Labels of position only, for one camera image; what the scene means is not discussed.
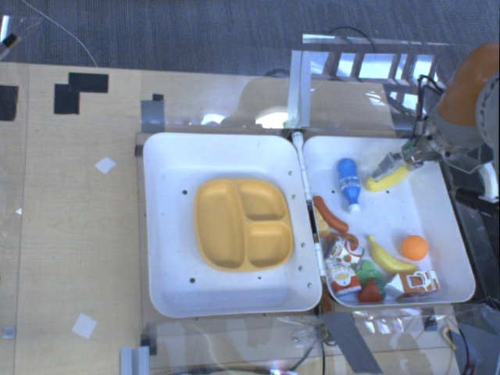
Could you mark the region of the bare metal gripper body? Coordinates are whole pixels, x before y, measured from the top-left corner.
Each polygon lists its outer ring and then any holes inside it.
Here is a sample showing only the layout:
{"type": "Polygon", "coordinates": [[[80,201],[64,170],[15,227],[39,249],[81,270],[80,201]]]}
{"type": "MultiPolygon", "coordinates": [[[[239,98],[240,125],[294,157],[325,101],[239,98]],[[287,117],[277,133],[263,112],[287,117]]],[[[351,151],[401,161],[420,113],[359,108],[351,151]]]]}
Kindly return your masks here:
{"type": "Polygon", "coordinates": [[[420,137],[410,139],[402,146],[402,158],[409,170],[417,170],[425,162],[439,161],[442,155],[432,149],[425,137],[420,137]]]}

